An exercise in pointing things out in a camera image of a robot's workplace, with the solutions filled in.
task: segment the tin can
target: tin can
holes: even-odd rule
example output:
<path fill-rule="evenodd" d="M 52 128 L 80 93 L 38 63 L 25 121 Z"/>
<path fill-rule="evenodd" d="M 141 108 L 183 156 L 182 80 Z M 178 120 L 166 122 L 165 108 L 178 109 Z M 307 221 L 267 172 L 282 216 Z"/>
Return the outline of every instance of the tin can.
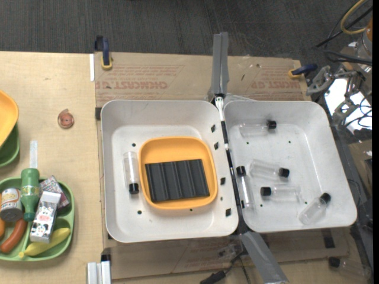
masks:
<path fill-rule="evenodd" d="M 8 188 L 1 193 L 0 218 L 5 222 L 16 222 L 23 217 L 20 190 Z"/>

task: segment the green bottle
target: green bottle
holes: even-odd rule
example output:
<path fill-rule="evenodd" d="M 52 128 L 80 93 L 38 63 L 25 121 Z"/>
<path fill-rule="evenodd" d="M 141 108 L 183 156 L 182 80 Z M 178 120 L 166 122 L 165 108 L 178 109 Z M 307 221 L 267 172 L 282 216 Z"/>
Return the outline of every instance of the green bottle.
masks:
<path fill-rule="evenodd" d="M 24 205 L 24 220 L 32 222 L 36 216 L 36 205 L 40 199 L 40 172 L 26 168 L 21 172 L 21 203 Z"/>

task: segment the clear plastic bottle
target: clear plastic bottle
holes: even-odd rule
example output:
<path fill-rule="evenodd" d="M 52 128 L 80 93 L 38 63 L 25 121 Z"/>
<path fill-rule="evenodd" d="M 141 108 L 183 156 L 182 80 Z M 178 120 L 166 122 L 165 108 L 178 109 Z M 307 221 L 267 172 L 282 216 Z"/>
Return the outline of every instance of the clear plastic bottle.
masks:
<path fill-rule="evenodd" d="M 140 172 L 138 167 L 137 153 L 128 151 L 124 153 L 124 176 L 125 185 L 132 195 L 139 193 Z"/>
<path fill-rule="evenodd" d="M 239 132 L 242 137 L 254 137 L 257 135 L 265 135 L 269 130 L 277 127 L 276 121 L 267 120 L 266 122 L 245 122 L 239 126 Z"/>
<path fill-rule="evenodd" d="M 328 193 L 323 193 L 319 198 L 315 198 L 309 206 L 300 213 L 299 220 L 306 225 L 313 224 L 322 219 L 326 214 L 326 208 L 332 197 Z"/>
<path fill-rule="evenodd" d="M 274 163 L 253 159 L 249 166 L 249 173 L 252 176 L 288 178 L 290 170 Z"/>
<path fill-rule="evenodd" d="M 273 201 L 298 201 L 300 187 L 290 185 L 274 185 L 273 187 L 261 187 L 263 199 Z"/>
<path fill-rule="evenodd" d="M 368 280 L 371 277 L 370 267 L 347 258 L 330 257 L 329 267 L 343 276 L 356 280 Z"/>
<path fill-rule="evenodd" d="M 237 182 L 243 193 L 243 204 L 245 207 L 255 210 L 255 202 L 253 196 L 253 190 L 249 177 L 246 175 L 246 170 L 244 166 L 238 166 L 237 171 Z"/>

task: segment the sausage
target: sausage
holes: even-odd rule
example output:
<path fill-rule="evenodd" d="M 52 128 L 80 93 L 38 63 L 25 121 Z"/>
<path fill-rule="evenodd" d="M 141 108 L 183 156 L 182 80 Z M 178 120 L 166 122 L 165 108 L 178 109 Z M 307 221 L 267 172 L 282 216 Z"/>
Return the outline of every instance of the sausage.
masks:
<path fill-rule="evenodd" d="M 0 239 L 4 235 L 4 232 L 5 232 L 5 221 L 2 218 L 0 218 Z"/>
<path fill-rule="evenodd" d="M 9 253 L 18 244 L 18 242 L 20 242 L 21 238 L 25 233 L 27 224 L 28 222 L 25 221 L 23 218 L 19 219 L 16 222 L 13 232 L 0 246 L 0 250 L 2 253 Z"/>

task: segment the white tray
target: white tray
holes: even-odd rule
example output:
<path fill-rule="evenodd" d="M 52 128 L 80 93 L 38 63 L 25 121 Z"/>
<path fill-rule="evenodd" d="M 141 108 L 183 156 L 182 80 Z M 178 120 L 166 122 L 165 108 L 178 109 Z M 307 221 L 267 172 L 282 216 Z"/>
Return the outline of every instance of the white tray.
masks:
<path fill-rule="evenodd" d="M 237 227 L 232 179 L 224 149 L 219 113 L 205 101 L 116 100 L 101 112 L 104 155 L 105 220 L 107 230 L 123 243 L 221 237 Z M 210 148 L 216 168 L 218 194 L 203 207 L 162 210 L 147 203 L 142 189 L 129 194 L 124 183 L 123 154 L 138 153 L 147 140 L 163 136 L 192 136 Z M 215 150 L 214 143 L 219 142 Z M 231 209 L 227 217 L 226 210 Z"/>
<path fill-rule="evenodd" d="M 356 206 L 342 168 L 335 141 L 324 110 L 313 102 L 232 101 L 225 105 L 229 146 L 234 168 L 248 166 L 252 158 L 281 163 L 290 169 L 287 184 L 300 185 L 301 201 L 263 201 L 261 186 L 273 181 L 249 177 L 256 213 L 242 209 L 246 224 L 260 233 L 350 226 Z M 273 134 L 243 138 L 238 125 L 245 121 L 276 120 Z M 303 225 L 298 214 L 323 192 L 332 200 L 326 217 Z"/>

